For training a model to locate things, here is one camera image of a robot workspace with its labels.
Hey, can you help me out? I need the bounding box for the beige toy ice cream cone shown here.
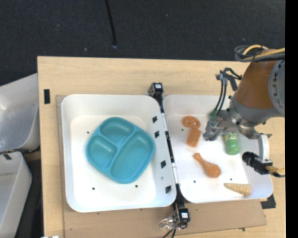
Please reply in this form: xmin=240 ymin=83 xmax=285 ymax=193
xmin=223 ymin=182 xmax=252 ymax=197

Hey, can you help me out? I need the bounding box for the thin black and white rod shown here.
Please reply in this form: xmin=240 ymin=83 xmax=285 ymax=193
xmin=154 ymin=93 xmax=187 ymax=208

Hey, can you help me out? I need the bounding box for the green bottle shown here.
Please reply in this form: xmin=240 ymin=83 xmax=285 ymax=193
xmin=223 ymin=130 xmax=240 ymax=156

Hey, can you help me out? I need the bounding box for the blue divided plate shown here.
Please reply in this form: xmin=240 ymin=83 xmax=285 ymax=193
xmin=85 ymin=117 xmax=156 ymax=184

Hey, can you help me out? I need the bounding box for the black block with wires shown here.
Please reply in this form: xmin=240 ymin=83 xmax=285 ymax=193
xmin=174 ymin=207 xmax=191 ymax=225
xmin=148 ymin=82 xmax=164 ymax=97

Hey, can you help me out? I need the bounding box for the orange toy pretzel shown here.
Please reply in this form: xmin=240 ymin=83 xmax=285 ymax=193
xmin=181 ymin=116 xmax=201 ymax=131

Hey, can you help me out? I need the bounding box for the white plastic tray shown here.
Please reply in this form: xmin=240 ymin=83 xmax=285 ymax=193
xmin=61 ymin=93 xmax=178 ymax=213
xmin=162 ymin=94 xmax=274 ymax=204

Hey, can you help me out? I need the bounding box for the orange toy biscuit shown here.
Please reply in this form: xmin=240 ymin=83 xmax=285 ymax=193
xmin=186 ymin=127 xmax=202 ymax=148

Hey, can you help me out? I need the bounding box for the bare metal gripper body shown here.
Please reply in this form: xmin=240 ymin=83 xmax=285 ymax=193
xmin=208 ymin=110 xmax=262 ymax=139

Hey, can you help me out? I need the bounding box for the black cylinder on white bracket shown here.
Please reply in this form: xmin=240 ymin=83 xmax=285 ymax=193
xmin=241 ymin=133 xmax=274 ymax=175

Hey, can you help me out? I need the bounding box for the orange toy chicken drumstick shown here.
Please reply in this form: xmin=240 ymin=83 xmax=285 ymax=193
xmin=193 ymin=152 xmax=222 ymax=179

